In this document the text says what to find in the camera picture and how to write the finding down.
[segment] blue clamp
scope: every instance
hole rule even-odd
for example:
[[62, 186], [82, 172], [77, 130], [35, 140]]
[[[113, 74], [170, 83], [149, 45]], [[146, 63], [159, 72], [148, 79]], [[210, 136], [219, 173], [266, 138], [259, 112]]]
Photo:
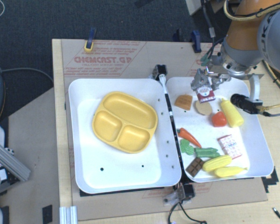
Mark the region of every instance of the blue clamp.
[[87, 52], [87, 53], [90, 53], [93, 49], [93, 41], [92, 40], [94, 39], [96, 32], [97, 32], [96, 28], [91, 28], [90, 29], [89, 38], [85, 42], [85, 45], [84, 45], [84, 51]]
[[172, 39], [174, 42], [184, 42], [182, 37], [182, 29], [179, 28], [176, 30], [176, 32], [173, 34]]
[[200, 53], [201, 48], [200, 48], [200, 33], [198, 30], [194, 30], [191, 32], [191, 40], [194, 42], [192, 45], [194, 52], [195, 53]]

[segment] wooden table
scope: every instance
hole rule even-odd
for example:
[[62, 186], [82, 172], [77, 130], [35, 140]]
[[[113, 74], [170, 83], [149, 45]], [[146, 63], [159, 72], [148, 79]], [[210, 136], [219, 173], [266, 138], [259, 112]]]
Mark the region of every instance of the wooden table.
[[[70, 163], [69, 149], [67, 139], [67, 120], [65, 104], [65, 90], [63, 80], [63, 56], [62, 40], [52, 40], [53, 67], [54, 67], [54, 89], [56, 105], [56, 132], [58, 149], [58, 173], [59, 173], [59, 196], [60, 206], [72, 206], [71, 181], [70, 181]], [[260, 80], [260, 99], [264, 101], [265, 106], [280, 104], [280, 89], [267, 74], [264, 67], [259, 66], [258, 72], [265, 74]], [[272, 110], [272, 113], [279, 113], [280, 108]], [[268, 143], [279, 182], [277, 185], [269, 186], [268, 201], [257, 203], [245, 203], [236, 205], [226, 205], [208, 208], [199, 208], [188, 210], [188, 214], [197, 220], [206, 220], [209, 224], [220, 223], [280, 223], [272, 208], [275, 207], [280, 213], [280, 116], [263, 117], [259, 115], [259, 121], [262, 126], [266, 141]], [[153, 214], [143, 214], [126, 217], [105, 218], [100, 220], [79, 221], [83, 224], [106, 224], [106, 223], [167, 223], [168, 212], [159, 212]], [[193, 223], [181, 210], [175, 211], [171, 216], [171, 221], [179, 224]]]

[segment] dark carpet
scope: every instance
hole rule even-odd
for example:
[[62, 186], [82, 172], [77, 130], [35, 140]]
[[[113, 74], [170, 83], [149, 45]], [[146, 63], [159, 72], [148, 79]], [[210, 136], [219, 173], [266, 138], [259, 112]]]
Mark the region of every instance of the dark carpet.
[[[0, 67], [38, 69], [53, 77], [52, 39], [96, 39], [173, 42], [177, 29], [188, 42], [198, 30], [201, 42], [211, 42], [201, 9], [190, 16], [185, 0], [1, 0]], [[214, 18], [223, 37], [230, 24], [223, 11]], [[4, 72], [6, 103], [1, 119], [53, 87], [42, 73]]]

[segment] white tray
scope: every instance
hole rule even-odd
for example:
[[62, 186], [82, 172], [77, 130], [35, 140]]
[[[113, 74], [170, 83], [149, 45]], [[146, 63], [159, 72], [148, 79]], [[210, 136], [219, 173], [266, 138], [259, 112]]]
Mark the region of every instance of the white tray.
[[[158, 125], [147, 148], [128, 154], [99, 140], [92, 117], [105, 95], [121, 91], [151, 105]], [[152, 79], [77, 79], [69, 86], [75, 173], [90, 194], [174, 186], [182, 171], [161, 84]]]
[[[225, 127], [214, 127], [211, 122], [212, 115], [201, 115], [195, 108], [197, 96], [192, 91], [190, 84], [192, 77], [173, 77], [167, 81], [167, 90], [173, 109], [173, 116], [176, 128], [187, 129], [202, 145], [202, 147], [214, 147], [218, 149], [220, 154], [224, 154], [217, 138], [232, 134], [237, 144], [242, 149], [242, 156], [235, 158], [230, 166], [240, 166], [249, 168], [248, 171], [243, 171], [240, 175], [227, 177], [225, 179], [251, 178], [259, 176], [268, 176], [273, 171], [273, 160], [268, 149], [264, 134], [262, 132], [257, 115], [248, 114], [239, 110], [245, 122], [242, 126], [231, 128], [228, 124]], [[215, 90], [216, 100], [210, 101], [213, 114], [221, 110], [221, 99], [230, 100], [230, 97], [238, 93], [249, 97], [249, 91], [246, 84], [238, 79], [231, 79], [220, 85], [219, 90]], [[190, 111], [186, 111], [174, 105], [176, 99], [180, 95], [193, 96], [192, 107]], [[187, 166], [195, 158], [194, 155], [182, 154], [183, 166]], [[214, 177], [214, 175], [204, 172], [203, 170], [192, 177], [186, 172], [188, 178], [195, 182], [210, 182], [222, 180], [222, 178]]]

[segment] yellow corn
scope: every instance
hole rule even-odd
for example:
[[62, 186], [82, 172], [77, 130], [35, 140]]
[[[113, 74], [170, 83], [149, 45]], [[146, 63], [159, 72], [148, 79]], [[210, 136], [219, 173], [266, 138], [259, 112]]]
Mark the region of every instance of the yellow corn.
[[232, 161], [232, 158], [229, 155], [221, 155], [217, 158], [210, 159], [206, 161], [202, 169], [206, 172], [214, 171], [217, 168], [222, 168], [230, 164]]
[[217, 168], [214, 171], [214, 174], [218, 177], [229, 177], [234, 176], [236, 174], [239, 174], [240, 172], [247, 170], [247, 168], [241, 168], [241, 167], [223, 167], [223, 168]]

